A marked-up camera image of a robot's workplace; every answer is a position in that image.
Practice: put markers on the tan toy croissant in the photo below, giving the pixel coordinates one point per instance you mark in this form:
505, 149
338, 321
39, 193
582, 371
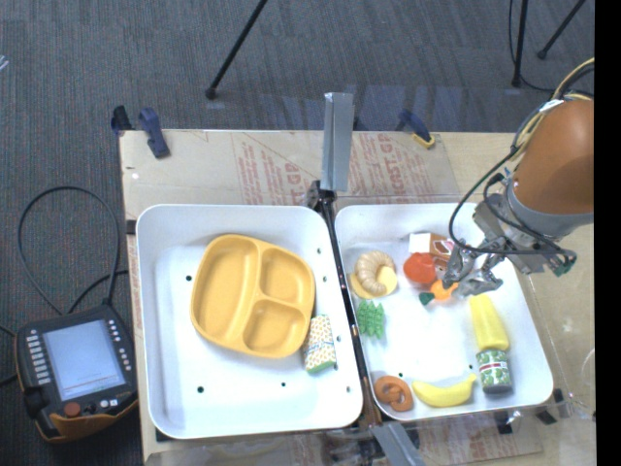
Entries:
371, 267

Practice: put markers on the yellow banana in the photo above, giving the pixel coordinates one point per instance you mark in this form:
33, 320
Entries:
444, 393

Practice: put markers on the brown toy pretzel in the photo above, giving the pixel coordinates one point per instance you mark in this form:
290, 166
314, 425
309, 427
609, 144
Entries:
390, 391

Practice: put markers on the red toy tomato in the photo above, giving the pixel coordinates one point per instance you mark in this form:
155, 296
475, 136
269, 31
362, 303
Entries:
419, 269

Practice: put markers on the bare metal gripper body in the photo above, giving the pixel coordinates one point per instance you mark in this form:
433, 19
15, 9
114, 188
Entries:
495, 228

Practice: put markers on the small patterned carton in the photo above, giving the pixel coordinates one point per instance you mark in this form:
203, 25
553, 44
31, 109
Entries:
320, 345

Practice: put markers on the white plastic tray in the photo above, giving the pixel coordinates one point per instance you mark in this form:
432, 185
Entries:
242, 396
436, 347

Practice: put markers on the white and brown carton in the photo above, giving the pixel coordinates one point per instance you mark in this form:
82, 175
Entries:
423, 242

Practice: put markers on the brown cardboard board red print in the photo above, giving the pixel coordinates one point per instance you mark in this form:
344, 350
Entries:
204, 173

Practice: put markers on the black tripod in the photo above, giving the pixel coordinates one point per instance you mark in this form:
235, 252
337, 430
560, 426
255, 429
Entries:
242, 32
521, 27

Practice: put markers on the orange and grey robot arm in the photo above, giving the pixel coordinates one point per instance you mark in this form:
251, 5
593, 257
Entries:
558, 163

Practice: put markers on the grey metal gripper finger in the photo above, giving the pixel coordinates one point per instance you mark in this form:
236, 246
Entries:
478, 282
457, 265

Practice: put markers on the yellow toy cheese slice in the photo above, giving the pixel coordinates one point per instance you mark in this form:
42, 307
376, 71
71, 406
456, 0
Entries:
387, 279

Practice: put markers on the yellow divided plate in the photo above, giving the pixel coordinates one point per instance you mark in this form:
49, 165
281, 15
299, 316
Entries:
228, 289

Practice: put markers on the orange toy carrot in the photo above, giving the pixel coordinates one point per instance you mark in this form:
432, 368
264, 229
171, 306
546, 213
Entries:
440, 291

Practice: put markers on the thin black rod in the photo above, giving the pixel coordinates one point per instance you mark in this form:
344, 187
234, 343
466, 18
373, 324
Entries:
345, 304

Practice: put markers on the yellow plastic bottle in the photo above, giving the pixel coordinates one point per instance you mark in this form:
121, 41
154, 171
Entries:
487, 323

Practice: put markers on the small green can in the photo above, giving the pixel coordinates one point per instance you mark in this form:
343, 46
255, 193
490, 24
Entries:
495, 372

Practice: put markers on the green toy lettuce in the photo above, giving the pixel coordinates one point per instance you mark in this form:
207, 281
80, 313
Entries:
371, 318

